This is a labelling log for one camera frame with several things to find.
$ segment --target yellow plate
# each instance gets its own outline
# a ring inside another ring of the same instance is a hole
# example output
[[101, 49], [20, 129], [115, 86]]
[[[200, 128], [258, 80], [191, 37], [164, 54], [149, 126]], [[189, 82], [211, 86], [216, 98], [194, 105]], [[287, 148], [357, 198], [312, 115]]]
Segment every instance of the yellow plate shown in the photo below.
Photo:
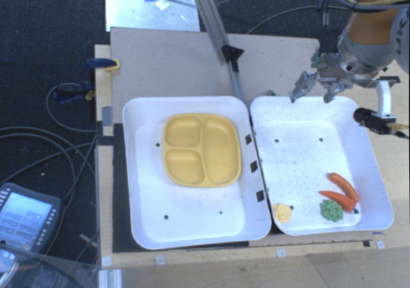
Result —
[[240, 175], [238, 133], [222, 116], [173, 116], [165, 124], [162, 145], [168, 176], [183, 186], [222, 187]]

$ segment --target toy carrot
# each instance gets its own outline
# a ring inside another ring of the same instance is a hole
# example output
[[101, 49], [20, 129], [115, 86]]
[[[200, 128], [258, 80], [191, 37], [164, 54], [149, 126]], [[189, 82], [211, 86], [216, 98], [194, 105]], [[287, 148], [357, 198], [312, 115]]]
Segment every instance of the toy carrot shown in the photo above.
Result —
[[359, 201], [359, 195], [356, 193], [356, 190], [353, 188], [350, 182], [343, 178], [341, 175], [332, 172], [329, 174], [329, 180], [337, 184], [345, 192], [345, 194], [349, 198], [353, 199], [356, 203]]
[[327, 198], [330, 198], [331, 200], [334, 200], [335, 202], [338, 202], [345, 212], [353, 211], [354, 207], [356, 206], [356, 202], [353, 199], [340, 193], [335, 193], [334, 191], [327, 190], [319, 191], [319, 193], [323, 196], [326, 196]]

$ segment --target white tray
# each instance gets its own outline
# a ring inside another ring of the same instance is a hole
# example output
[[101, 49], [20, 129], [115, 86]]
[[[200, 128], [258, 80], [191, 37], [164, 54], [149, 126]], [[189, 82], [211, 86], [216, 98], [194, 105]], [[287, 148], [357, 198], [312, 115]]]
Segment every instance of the white tray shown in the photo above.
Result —
[[[242, 172], [222, 188], [189, 188], [168, 178], [163, 165], [163, 128], [177, 114], [209, 113], [228, 118], [238, 131]], [[135, 241], [150, 250], [257, 240], [272, 225], [257, 161], [249, 113], [234, 97], [139, 98], [123, 110], [131, 228]]]
[[[375, 230], [393, 223], [391, 207], [367, 130], [352, 118], [358, 108], [346, 97], [325, 104], [321, 97], [259, 97], [251, 106], [255, 139], [271, 204], [293, 206], [291, 220], [275, 224], [298, 236], [325, 232]], [[335, 223], [320, 214], [326, 197], [343, 193], [327, 178], [336, 172], [356, 188], [359, 214], [344, 212]]]

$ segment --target display screen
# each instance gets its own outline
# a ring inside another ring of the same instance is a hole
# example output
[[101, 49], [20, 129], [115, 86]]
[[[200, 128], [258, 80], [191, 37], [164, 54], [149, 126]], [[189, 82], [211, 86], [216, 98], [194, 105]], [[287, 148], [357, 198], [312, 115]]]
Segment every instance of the display screen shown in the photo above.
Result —
[[0, 212], [0, 240], [30, 250], [47, 218], [51, 204], [11, 193]]

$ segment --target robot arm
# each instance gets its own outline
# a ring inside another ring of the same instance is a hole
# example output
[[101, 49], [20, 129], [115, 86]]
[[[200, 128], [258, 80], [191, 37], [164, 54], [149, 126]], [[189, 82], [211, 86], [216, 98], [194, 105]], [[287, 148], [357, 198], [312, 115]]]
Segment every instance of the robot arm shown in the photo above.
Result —
[[376, 133], [391, 133], [388, 123], [395, 118], [390, 114], [390, 88], [400, 81], [375, 77], [393, 60], [409, 73], [409, 0], [340, 1], [352, 9], [352, 15], [340, 36], [338, 51], [321, 55], [315, 74], [303, 72], [290, 99], [295, 102], [317, 81], [327, 89], [325, 102], [354, 84], [376, 88], [378, 111], [358, 110], [354, 118]]

